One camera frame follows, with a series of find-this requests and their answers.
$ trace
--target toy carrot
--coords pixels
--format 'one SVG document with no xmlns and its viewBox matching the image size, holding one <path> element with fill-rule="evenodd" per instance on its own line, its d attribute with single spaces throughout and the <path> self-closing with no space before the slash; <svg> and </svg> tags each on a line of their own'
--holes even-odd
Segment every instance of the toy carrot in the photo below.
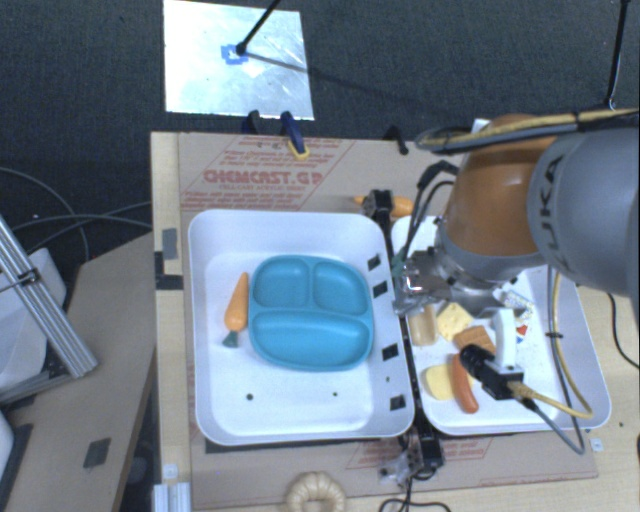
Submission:
<svg viewBox="0 0 640 512">
<path fill-rule="evenodd" d="M 224 314 L 224 325 L 229 334 L 222 341 L 225 347 L 238 346 L 238 332 L 247 326 L 249 316 L 249 274 L 243 272 L 233 291 L 227 311 Z"/>
<path fill-rule="evenodd" d="M 353 198 L 353 201 L 356 204 L 362 205 L 364 202 L 364 196 L 356 196 Z M 411 215 L 411 211 L 413 210 L 413 201 L 408 197 L 403 196 L 394 196 L 393 197 L 393 210 L 391 211 L 391 215 L 396 218 L 406 217 Z"/>
</svg>

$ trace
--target blue tape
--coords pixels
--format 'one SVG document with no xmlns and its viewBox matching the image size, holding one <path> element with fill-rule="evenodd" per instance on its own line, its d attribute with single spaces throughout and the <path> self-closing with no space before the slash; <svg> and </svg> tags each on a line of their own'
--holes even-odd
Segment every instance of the blue tape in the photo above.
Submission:
<svg viewBox="0 0 640 512">
<path fill-rule="evenodd" d="M 230 66 L 237 66 L 243 62 L 249 62 L 249 57 L 243 55 L 242 57 L 236 53 L 235 44 L 226 44 L 220 47 L 220 54 L 224 61 Z"/>
</svg>

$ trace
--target cardboard sheet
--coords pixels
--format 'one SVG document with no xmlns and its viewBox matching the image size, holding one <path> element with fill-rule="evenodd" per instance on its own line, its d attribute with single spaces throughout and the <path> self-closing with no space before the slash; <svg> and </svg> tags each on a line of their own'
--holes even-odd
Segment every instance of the cardboard sheet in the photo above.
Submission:
<svg viewBox="0 0 640 512">
<path fill-rule="evenodd" d="M 358 206 L 352 197 L 371 189 L 391 189 L 395 195 L 413 197 L 422 171 L 439 160 L 412 144 L 407 156 L 401 156 L 392 142 L 311 139 L 307 144 L 312 156 L 305 163 L 294 160 L 281 137 L 179 135 L 183 256 L 188 255 L 185 235 L 189 222 L 203 209 L 353 212 Z M 440 213 L 445 199 L 437 197 L 431 212 Z M 348 496 L 397 492 L 395 484 L 382 483 L 378 475 L 380 465 L 400 453 L 393 439 L 255 449 L 226 449 L 204 439 L 193 417 L 188 261 L 183 257 L 194 509 L 281 503 L 290 484 L 308 471 L 326 471 Z M 416 490 L 597 476 L 591 451 L 577 456 L 551 432 L 450 438 L 443 441 L 443 448 L 445 466 L 430 481 L 416 485 Z"/>
</svg>

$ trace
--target dark carpet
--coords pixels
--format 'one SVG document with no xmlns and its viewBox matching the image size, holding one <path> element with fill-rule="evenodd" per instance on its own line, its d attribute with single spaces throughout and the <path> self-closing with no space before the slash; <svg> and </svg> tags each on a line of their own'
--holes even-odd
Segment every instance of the dark carpet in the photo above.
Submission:
<svg viewBox="0 0 640 512">
<path fill-rule="evenodd" d="M 413 138 L 475 117 L 601 103 L 619 2 L 286 0 L 281 8 L 302 16 L 316 115 L 301 123 L 303 132 L 377 139 L 390 124 Z M 639 35 L 632 1 L 620 107 L 638 105 Z M 238 118 L 165 112 L 163 51 L 160 0 L 0 2 L 0 166 L 46 182 L 78 213 L 148 201 L 151 131 L 240 130 Z M 9 225 L 64 213 L 37 186 L 0 173 L 0 214 Z M 149 208 L 130 217 L 150 222 Z M 18 235 L 30 247 L 65 225 Z M 143 232 L 88 226 L 91 256 Z M 83 261 L 77 232 L 49 248 L 71 281 Z"/>
</svg>

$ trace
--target yellow cable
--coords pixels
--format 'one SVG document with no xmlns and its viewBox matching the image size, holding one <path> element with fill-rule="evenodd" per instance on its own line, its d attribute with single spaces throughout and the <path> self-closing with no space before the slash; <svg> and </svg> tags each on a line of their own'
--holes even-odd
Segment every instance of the yellow cable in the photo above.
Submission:
<svg viewBox="0 0 640 512">
<path fill-rule="evenodd" d="M 557 272 L 555 279 L 553 281 L 553 292 L 551 298 L 551 325 L 554 333 L 558 332 L 558 297 L 560 296 L 560 273 Z M 558 353 L 558 360 L 560 362 L 560 367 L 562 368 L 562 372 L 564 373 L 569 386 L 573 390 L 573 393 L 576 395 L 582 406 L 584 407 L 586 412 L 577 411 L 572 409 L 571 407 L 560 403 L 553 398 L 549 398 L 548 396 L 541 395 L 537 391 L 531 389 L 529 386 L 524 384 L 523 382 L 509 382 L 507 383 L 507 387 L 512 391 L 514 396 L 521 398 L 529 398 L 532 400 L 539 400 L 540 402 L 544 402 L 556 409 L 559 409 L 571 416 L 575 416 L 576 418 L 589 419 L 593 417 L 593 410 L 589 406 L 589 403 L 584 399 L 582 393 L 578 390 L 571 373 L 569 372 L 569 368 L 567 366 L 567 361 L 564 358 L 564 353 L 562 352 L 562 347 L 560 345 L 559 337 L 555 336 L 553 338 L 553 343 L 555 344 L 556 351 Z"/>
<path fill-rule="evenodd" d="M 553 332 L 558 331 L 558 297 L 560 296 L 560 272 L 556 272 L 556 277 L 553 280 L 553 298 L 551 303 L 551 311 L 552 311 L 552 322 L 553 322 Z M 560 366 L 562 368 L 562 372 L 564 373 L 569 386 L 573 390 L 573 393 L 576 395 L 576 398 L 582 404 L 582 407 L 589 414 L 589 418 L 593 417 L 593 410 L 589 406 L 589 403 L 582 396 L 582 393 L 578 390 L 578 386 L 576 385 L 573 377 L 571 376 L 571 372 L 569 371 L 569 367 L 567 365 L 567 361 L 564 358 L 564 353 L 562 352 L 562 346 L 560 345 L 560 338 L 554 337 L 553 343 L 556 346 L 556 350 L 558 352 L 558 359 L 560 360 Z"/>
<path fill-rule="evenodd" d="M 543 126 L 558 126 L 563 124 L 573 123 L 585 123 L 590 121 L 597 121 L 600 119 L 608 119 L 610 117 L 618 117 L 625 114 L 632 114 L 638 112 L 638 109 L 627 108 L 620 110 L 594 110 L 588 112 L 581 112 L 576 114 L 554 114 L 550 116 L 534 117 L 531 119 L 525 119 L 523 121 L 516 121 L 514 123 L 505 124 L 493 128 L 487 128 L 476 133 L 465 133 L 463 135 L 453 135 L 451 137 L 440 137 L 438 139 L 431 139 L 428 135 L 425 135 L 419 144 L 429 144 L 432 146 L 438 146 L 443 144 L 453 144 L 458 142 L 470 142 L 478 139 L 484 139 L 487 137 L 493 137 L 495 135 L 504 135 L 506 133 L 517 132 L 519 130 L 527 130 L 530 128 L 540 128 Z"/>
</svg>

